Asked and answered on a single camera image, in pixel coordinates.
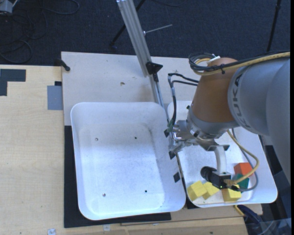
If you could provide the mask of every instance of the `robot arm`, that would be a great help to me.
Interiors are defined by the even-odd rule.
[[[250,65],[248,62],[245,66],[235,66],[236,63],[231,58],[209,62],[208,66],[215,71],[211,74],[211,71],[201,73],[187,119],[178,121],[175,124],[177,128],[173,128],[172,147],[199,144],[207,151],[213,150],[218,161],[223,155],[216,152],[220,151],[220,145],[215,139],[228,129],[241,126],[252,133],[271,138],[291,183],[290,53],[265,58]],[[222,161],[218,167],[224,167]],[[229,179],[227,175],[223,177],[220,171],[218,173],[218,169],[209,173],[218,175],[215,186],[219,188],[224,187],[223,181]]]

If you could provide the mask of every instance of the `yellow block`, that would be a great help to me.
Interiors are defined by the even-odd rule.
[[[203,194],[207,193],[207,190],[201,181],[197,181],[187,188],[187,192],[190,200],[193,201],[201,197]]]
[[[222,189],[223,200],[225,202],[236,202],[238,199],[241,198],[242,194],[240,191],[232,190],[232,189]]]
[[[203,194],[204,199],[209,198],[210,196],[216,194],[220,189],[213,186],[211,182],[206,182],[203,184],[207,190],[207,193]]]

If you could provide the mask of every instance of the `black carpet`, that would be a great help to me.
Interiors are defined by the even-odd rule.
[[[133,0],[138,5],[141,0]],[[277,0],[146,0],[138,11],[151,56],[194,52],[244,59],[267,51]],[[290,49],[291,0],[281,0],[270,50]],[[116,0],[19,0],[0,14],[0,64],[53,65],[62,51],[135,55]]]

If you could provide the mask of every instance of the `wooden table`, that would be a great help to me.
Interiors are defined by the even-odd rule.
[[[62,68],[0,69],[26,70],[26,81],[7,82],[7,96],[0,96],[0,234],[248,234],[232,206],[182,209],[156,224],[64,228],[64,114],[48,110],[47,99],[47,86],[62,81]],[[260,204],[249,207],[262,213]]]

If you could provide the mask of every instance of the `red block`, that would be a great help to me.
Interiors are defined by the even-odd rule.
[[[246,175],[252,170],[252,167],[250,163],[238,163],[236,166],[234,166],[235,174],[242,174]]]

